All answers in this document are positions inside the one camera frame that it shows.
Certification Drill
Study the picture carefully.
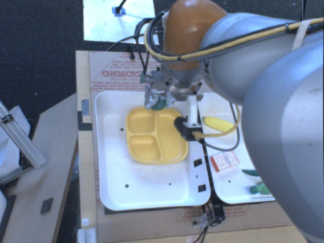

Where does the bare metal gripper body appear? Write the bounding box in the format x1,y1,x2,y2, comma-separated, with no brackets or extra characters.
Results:
150,69,204,102

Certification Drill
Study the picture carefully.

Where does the dark green toy food piece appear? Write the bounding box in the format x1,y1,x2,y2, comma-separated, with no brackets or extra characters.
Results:
151,99,167,111

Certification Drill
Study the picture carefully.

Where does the yellow divided plate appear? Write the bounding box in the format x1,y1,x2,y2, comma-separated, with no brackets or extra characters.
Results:
126,106,190,165

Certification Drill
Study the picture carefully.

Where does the brown cardboard board red print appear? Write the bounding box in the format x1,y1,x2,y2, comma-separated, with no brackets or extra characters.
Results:
88,51,296,243

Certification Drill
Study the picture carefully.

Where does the yellow corn cob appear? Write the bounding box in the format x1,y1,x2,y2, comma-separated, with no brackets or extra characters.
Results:
202,115,235,132

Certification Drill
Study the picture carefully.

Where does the orange and white carton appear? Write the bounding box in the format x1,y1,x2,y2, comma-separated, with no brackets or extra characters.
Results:
210,150,240,173

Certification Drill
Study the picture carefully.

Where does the white plastic tray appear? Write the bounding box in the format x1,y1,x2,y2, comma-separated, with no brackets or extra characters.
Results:
196,92,277,205
95,90,212,212

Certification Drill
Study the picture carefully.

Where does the green bottle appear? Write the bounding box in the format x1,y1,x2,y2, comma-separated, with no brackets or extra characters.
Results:
249,181,272,195

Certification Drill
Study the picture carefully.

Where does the black cylinder on white bracket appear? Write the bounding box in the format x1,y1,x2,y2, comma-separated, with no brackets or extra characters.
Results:
173,95,204,142

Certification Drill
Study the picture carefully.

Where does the black block with thin wires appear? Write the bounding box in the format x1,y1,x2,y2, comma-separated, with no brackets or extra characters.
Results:
212,203,226,226

